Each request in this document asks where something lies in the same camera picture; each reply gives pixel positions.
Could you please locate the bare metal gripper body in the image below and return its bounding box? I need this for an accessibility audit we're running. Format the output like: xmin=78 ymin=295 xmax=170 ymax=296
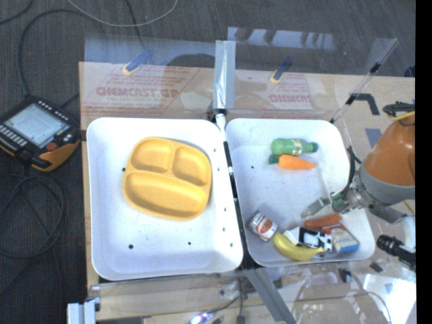
xmin=331 ymin=186 xmax=373 ymax=215

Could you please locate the orange sausage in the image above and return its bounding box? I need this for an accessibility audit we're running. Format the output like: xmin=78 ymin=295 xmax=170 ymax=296
xmin=303 ymin=213 xmax=342 ymax=231

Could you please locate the black and white carton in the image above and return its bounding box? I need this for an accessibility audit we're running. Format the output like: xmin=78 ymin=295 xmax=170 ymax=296
xmin=282 ymin=227 xmax=333 ymax=252

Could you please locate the blue and white carton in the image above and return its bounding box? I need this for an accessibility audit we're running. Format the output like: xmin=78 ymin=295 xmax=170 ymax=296
xmin=321 ymin=223 xmax=360 ymax=254

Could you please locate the white plastic tray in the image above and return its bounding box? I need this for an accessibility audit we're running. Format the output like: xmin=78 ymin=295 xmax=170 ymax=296
xmin=223 ymin=117 xmax=377 ymax=269
xmin=85 ymin=116 xmax=245 ymax=281

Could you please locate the orange carrot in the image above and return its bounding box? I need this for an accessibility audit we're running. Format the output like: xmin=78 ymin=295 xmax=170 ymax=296
xmin=268 ymin=153 xmax=318 ymax=171

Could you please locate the yellow banana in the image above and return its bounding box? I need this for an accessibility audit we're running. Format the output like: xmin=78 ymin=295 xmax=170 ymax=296
xmin=273 ymin=232 xmax=325 ymax=263

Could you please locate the red and white can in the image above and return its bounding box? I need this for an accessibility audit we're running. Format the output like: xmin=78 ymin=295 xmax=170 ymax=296
xmin=247 ymin=211 xmax=279 ymax=243

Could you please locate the green plastic bottle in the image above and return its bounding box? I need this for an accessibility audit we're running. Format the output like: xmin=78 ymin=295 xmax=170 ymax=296
xmin=270 ymin=137 xmax=319 ymax=157

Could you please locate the yellow divided plate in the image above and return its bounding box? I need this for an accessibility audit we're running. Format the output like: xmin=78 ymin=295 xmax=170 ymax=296
xmin=121 ymin=136 xmax=214 ymax=223

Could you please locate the brown cardboard board red print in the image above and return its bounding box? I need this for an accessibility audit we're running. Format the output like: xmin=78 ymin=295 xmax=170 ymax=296
xmin=78 ymin=61 xmax=416 ymax=321

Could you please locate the black cylinder on white bracket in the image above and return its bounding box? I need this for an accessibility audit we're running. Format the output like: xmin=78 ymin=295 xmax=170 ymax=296
xmin=376 ymin=214 xmax=416 ymax=270

